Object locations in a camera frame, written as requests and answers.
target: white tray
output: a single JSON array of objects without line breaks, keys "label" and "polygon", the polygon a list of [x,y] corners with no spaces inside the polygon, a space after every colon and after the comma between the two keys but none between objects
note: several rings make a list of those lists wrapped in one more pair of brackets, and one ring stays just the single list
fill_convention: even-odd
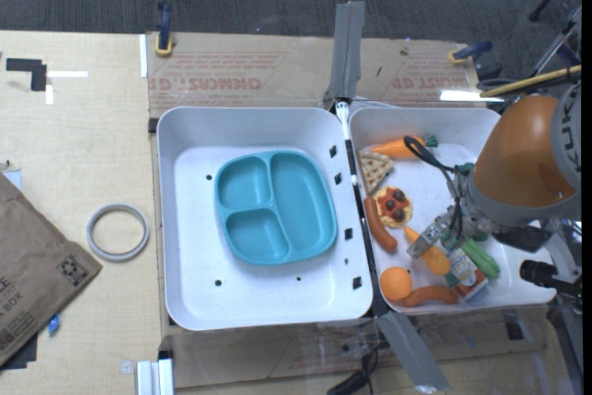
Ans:
[{"label": "white tray", "polygon": [[[474,163],[489,133],[497,123],[499,114],[481,108],[363,108],[351,114],[351,140],[356,150],[388,142],[404,135],[430,134],[438,138],[438,148],[430,149],[440,163],[448,166]],[[419,159],[395,160],[393,171],[381,184],[404,190],[413,202],[413,217],[409,226],[422,232],[433,219],[452,205],[446,180],[441,172]],[[421,259],[413,260],[402,229],[390,229],[399,245],[395,253],[387,253],[373,242],[378,275],[390,266],[402,266],[411,271],[413,287],[444,285],[443,277],[432,274]],[[503,246],[492,237],[484,242],[484,249],[501,267],[500,277],[479,291],[468,302],[457,304],[427,302],[415,308],[388,304],[396,311],[407,314],[444,313],[476,308],[515,306],[548,302],[555,297],[554,289],[545,289],[520,278],[523,260],[531,259],[552,263],[549,252],[541,249],[526,253]]]},{"label": "white tray", "polygon": [[[176,323],[207,330],[345,321],[367,312],[373,291],[335,116],[320,108],[179,107],[160,118],[157,138],[166,308]],[[233,158],[277,149],[307,154],[320,167],[338,236],[309,260],[251,265],[224,238],[215,177]]]}]

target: toy carrot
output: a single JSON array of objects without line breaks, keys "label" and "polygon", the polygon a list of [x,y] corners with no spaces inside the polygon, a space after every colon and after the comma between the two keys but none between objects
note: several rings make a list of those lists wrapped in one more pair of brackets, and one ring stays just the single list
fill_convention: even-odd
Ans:
[{"label": "toy carrot", "polygon": [[[409,226],[403,226],[405,236],[410,243],[414,243],[419,239],[419,233],[410,228]],[[450,260],[438,247],[432,245],[427,249],[420,257],[427,267],[436,275],[446,275],[450,272]]]},{"label": "toy carrot", "polygon": [[[412,138],[416,139],[424,147],[437,147],[438,140],[434,135],[430,135],[427,139],[412,135]],[[390,142],[377,145],[370,149],[372,152],[378,152],[379,154],[385,154],[390,158],[412,158],[415,154],[407,148],[405,145],[404,138],[396,139]]]}]

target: metal bracket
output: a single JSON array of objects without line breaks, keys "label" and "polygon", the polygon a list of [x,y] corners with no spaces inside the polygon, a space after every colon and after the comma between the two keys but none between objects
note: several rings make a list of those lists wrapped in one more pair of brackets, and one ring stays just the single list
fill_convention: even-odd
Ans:
[{"label": "metal bracket", "polygon": [[173,360],[136,363],[136,395],[174,395]]},{"label": "metal bracket", "polygon": [[361,46],[365,3],[348,2],[337,5],[333,39],[331,81],[323,97],[326,109],[339,100],[350,102],[362,76]]},{"label": "metal bracket", "polygon": [[417,391],[434,393],[450,389],[449,381],[407,315],[391,312],[376,322]]}]

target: black cable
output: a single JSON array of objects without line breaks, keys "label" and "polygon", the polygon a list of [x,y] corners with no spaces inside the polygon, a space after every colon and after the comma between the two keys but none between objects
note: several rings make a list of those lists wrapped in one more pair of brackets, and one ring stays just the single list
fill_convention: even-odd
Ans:
[{"label": "black cable", "polygon": [[[405,135],[403,137],[403,142],[415,156],[429,165],[438,168],[446,178],[446,181],[450,184],[453,183],[449,172],[455,173],[458,170],[457,167],[447,167],[442,165],[417,139],[410,135]],[[462,193],[461,190],[454,187],[453,184],[450,186],[450,189],[454,191],[454,212],[452,214],[452,219],[450,220],[449,230],[454,230],[454,228],[457,229],[456,241],[458,241],[461,238],[461,234],[463,234],[463,212],[461,210]]]},{"label": "black cable", "polygon": [[327,395],[351,395],[366,385],[368,386],[369,394],[374,395],[370,376],[378,367],[378,351],[386,349],[389,346],[390,344],[385,340],[375,345],[362,357],[362,370],[354,372],[338,385],[329,389]]}]

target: toy orange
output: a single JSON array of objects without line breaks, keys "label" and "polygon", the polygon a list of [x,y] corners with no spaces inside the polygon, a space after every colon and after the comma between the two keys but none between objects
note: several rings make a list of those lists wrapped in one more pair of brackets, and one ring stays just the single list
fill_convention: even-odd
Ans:
[{"label": "toy orange", "polygon": [[391,266],[380,274],[380,289],[387,300],[396,302],[407,298],[411,293],[413,281],[407,269]]}]

